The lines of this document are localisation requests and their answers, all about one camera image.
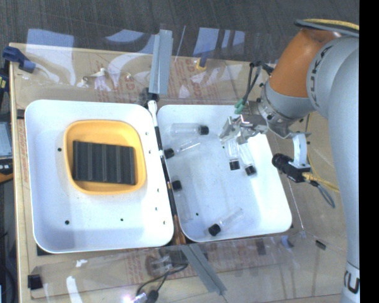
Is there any clear plastic bottle black cap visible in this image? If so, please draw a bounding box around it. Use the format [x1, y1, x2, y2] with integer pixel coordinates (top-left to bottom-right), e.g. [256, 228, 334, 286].
[239, 143, 258, 177]
[171, 179, 194, 222]
[163, 140, 202, 160]
[170, 122, 210, 137]
[226, 138, 241, 172]
[207, 207, 244, 237]

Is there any white plastic tray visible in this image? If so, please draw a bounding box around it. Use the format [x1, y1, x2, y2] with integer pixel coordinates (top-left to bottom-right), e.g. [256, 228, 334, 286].
[157, 104, 293, 244]
[24, 98, 175, 254]

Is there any black ribbed rectangular block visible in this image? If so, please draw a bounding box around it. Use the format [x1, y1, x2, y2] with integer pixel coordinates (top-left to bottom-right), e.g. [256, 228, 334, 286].
[71, 140, 137, 186]

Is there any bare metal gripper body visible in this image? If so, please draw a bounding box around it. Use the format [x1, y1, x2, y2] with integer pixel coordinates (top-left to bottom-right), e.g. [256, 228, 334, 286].
[239, 99, 296, 140]

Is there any black cylinder on white bracket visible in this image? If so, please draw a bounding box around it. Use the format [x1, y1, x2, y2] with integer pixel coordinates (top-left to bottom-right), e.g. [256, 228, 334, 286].
[271, 132, 313, 183]

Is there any yellow bowl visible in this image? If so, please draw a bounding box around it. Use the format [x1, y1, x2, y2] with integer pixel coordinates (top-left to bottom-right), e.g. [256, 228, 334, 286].
[63, 119, 147, 196]

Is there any thin black and white rod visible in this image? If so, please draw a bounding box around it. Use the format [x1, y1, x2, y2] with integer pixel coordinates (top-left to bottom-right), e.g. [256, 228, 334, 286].
[147, 100, 186, 246]

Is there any black block with thin wires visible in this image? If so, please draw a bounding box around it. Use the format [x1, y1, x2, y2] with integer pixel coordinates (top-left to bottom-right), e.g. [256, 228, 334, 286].
[164, 247, 191, 268]

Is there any brown cardboard board red print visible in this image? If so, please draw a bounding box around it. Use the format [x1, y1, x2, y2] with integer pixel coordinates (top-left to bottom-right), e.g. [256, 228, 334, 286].
[8, 42, 349, 302]

